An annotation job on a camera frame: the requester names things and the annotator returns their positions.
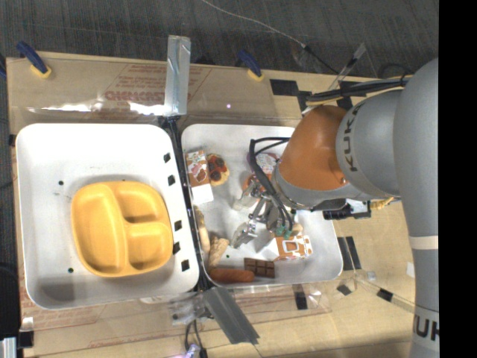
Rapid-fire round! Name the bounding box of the tall brown and white carton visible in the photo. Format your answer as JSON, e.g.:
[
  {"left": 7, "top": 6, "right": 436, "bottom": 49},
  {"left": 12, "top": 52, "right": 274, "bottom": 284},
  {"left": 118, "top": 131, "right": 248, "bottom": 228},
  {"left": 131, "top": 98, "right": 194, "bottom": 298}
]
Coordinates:
[{"left": 184, "top": 149, "right": 215, "bottom": 206}]

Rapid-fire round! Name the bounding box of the orange toy sausage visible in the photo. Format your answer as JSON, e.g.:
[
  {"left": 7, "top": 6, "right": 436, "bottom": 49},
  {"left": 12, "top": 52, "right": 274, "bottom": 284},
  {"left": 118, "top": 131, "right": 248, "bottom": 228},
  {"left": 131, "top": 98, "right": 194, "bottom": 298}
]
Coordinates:
[{"left": 209, "top": 267, "right": 256, "bottom": 285}]

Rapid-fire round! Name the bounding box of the brown cardboard board red print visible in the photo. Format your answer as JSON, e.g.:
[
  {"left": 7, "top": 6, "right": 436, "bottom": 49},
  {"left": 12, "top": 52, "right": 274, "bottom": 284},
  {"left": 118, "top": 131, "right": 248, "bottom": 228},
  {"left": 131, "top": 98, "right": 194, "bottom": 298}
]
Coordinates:
[{"left": 5, "top": 50, "right": 415, "bottom": 358}]

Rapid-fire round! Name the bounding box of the small brown and white carton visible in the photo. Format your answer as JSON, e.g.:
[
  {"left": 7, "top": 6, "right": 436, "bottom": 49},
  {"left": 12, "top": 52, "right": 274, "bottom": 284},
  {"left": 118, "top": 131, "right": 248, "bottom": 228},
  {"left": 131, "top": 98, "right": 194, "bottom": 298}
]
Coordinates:
[{"left": 273, "top": 234, "right": 314, "bottom": 263}]

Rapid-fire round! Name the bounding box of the beige toy biscuit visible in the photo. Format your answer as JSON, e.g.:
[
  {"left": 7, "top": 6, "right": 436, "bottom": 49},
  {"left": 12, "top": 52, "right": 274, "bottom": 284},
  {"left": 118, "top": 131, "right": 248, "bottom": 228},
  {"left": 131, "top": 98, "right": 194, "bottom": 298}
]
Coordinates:
[{"left": 207, "top": 234, "right": 230, "bottom": 272}]

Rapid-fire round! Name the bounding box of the white plastic tray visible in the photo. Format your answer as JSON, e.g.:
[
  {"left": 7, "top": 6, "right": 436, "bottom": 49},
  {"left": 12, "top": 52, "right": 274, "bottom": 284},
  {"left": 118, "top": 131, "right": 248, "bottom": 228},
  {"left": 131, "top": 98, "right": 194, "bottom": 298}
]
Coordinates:
[
  {"left": 15, "top": 122, "right": 200, "bottom": 310},
  {"left": 180, "top": 123, "right": 344, "bottom": 289}
]

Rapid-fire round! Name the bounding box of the toy pizza slice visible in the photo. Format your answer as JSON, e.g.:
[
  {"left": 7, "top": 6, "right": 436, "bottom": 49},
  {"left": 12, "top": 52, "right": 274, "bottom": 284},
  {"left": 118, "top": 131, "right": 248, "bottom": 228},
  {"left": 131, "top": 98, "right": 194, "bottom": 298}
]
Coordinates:
[{"left": 206, "top": 153, "right": 230, "bottom": 187}]

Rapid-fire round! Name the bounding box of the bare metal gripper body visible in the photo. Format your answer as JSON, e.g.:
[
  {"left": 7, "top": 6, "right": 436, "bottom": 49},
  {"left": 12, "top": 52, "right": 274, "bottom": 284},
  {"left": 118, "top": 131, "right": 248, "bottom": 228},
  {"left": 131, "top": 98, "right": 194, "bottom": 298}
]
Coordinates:
[{"left": 247, "top": 180, "right": 296, "bottom": 234}]

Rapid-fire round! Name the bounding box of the black cylinder on white bracket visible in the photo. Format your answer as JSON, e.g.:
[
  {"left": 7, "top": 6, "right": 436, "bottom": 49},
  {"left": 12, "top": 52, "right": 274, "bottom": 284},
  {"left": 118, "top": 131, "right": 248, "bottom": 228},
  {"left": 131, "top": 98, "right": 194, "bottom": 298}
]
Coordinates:
[{"left": 322, "top": 198, "right": 372, "bottom": 222}]

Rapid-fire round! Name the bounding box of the brown chocolate bar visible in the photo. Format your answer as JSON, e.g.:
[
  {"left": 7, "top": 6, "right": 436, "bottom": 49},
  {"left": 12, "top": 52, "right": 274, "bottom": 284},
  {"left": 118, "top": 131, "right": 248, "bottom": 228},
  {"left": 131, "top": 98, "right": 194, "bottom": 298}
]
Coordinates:
[{"left": 243, "top": 257, "right": 277, "bottom": 280}]

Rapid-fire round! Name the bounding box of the pink and white packet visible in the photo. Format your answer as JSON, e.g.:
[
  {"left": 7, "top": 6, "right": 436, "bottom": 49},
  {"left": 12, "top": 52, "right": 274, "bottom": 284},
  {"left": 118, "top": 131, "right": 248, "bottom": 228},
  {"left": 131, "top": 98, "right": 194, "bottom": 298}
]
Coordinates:
[{"left": 247, "top": 151, "right": 280, "bottom": 175}]

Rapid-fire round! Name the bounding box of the beige toy bread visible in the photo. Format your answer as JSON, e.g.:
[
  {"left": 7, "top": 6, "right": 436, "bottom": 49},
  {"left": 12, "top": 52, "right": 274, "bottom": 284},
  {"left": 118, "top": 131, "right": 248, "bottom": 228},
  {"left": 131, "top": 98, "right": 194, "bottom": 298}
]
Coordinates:
[{"left": 193, "top": 204, "right": 212, "bottom": 255}]

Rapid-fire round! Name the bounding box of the yellow divided plate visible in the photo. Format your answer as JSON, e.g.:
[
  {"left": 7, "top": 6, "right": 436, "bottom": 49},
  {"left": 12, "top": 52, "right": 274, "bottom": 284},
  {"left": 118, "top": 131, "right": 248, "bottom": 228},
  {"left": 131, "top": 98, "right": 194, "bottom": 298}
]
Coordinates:
[{"left": 70, "top": 180, "right": 175, "bottom": 278}]

